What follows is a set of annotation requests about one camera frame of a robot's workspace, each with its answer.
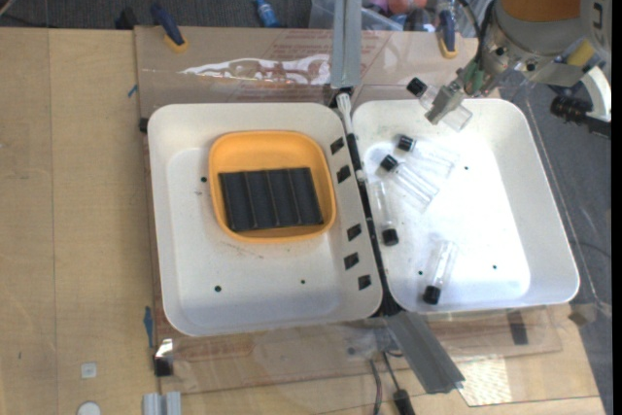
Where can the thin black and white rod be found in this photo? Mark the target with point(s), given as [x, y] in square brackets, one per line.
[354, 150]

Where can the white plastic tray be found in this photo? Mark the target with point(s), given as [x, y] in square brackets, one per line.
[491, 218]
[194, 257]

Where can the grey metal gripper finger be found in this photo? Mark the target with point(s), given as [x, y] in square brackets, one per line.
[443, 104]

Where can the brown cardboard board, red print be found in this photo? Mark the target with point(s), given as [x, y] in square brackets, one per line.
[233, 63]

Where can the black ribbed holder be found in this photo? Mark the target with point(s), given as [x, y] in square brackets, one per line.
[269, 199]

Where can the blue bottle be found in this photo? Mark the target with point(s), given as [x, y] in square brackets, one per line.
[266, 10]

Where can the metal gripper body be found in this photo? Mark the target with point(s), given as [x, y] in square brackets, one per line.
[503, 60]

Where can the clear bottle with black cap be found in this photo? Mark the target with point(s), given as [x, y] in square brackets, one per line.
[389, 162]
[417, 86]
[406, 143]
[431, 295]
[390, 236]

